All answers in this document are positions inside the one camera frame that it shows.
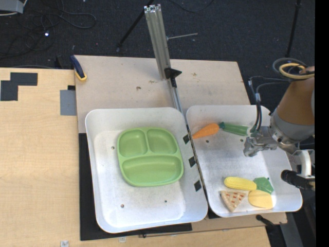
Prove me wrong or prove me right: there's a green divided plate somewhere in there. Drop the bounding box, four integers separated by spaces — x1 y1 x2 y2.
116 127 185 188

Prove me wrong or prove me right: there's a pizza slice toy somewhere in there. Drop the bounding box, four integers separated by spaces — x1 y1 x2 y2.
219 190 249 213

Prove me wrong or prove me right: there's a yellow corn cob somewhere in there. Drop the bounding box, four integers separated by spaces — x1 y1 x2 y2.
223 176 258 191

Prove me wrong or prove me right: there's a white plastic tray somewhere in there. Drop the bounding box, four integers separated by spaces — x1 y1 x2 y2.
84 107 209 234
186 104 303 218

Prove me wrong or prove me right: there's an orange carrot with green top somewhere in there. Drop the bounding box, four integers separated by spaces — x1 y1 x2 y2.
192 121 250 140

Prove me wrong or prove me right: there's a yellow oval toy food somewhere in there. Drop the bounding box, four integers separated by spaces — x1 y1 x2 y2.
248 189 274 210

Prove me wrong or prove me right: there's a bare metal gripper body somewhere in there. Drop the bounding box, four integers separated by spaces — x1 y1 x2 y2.
250 126 300 154

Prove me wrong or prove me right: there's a black cylinder on white bracket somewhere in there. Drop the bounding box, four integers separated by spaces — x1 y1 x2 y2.
280 149 315 190

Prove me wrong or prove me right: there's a green leaf-shaped toy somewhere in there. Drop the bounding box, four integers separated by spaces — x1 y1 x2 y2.
252 177 275 195

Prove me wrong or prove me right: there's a pale wood board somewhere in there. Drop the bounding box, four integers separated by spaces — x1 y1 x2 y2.
74 55 288 238

